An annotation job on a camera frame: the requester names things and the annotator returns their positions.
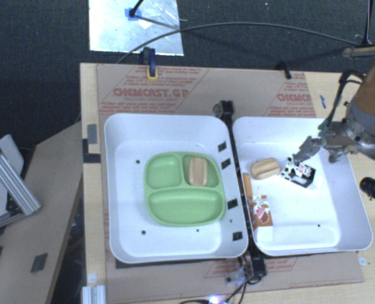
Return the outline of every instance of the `green plate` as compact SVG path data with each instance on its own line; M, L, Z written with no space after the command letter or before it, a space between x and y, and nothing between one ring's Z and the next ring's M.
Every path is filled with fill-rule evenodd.
M207 184L188 183L189 161L207 161ZM226 210L226 197L215 162L201 153L171 152L150 158L144 170L149 214L163 225L195 226L215 222Z

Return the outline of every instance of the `robotic arm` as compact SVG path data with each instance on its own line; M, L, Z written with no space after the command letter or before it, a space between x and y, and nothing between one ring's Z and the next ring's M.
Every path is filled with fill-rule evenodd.
M345 54L357 53L362 56L364 53L375 53L375 49L360 48L352 51L346 50ZM344 86L349 76L354 74L362 79L357 93L350 103L346 104L346 115L341 122L333 122L335 109L340 102ZM375 160L375 60L364 77L359 73L346 71L340 78L340 88L334 102L330 115L319 126L319 137L307 137L300 146L299 152L293 155L293 161L297 165L302 161L315 155L320 148L329 151L329 161L336 162L342 155L362 153ZM361 189L370 197L375 198L375 180L365 178L362 180Z

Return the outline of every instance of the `divided green plate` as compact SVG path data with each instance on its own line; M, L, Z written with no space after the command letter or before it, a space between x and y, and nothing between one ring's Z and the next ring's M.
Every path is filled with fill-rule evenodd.
M207 161L207 184L192 186L189 161ZM149 214L163 225L195 226L215 222L226 210L226 197L215 162L201 153L170 152L150 158L144 170Z

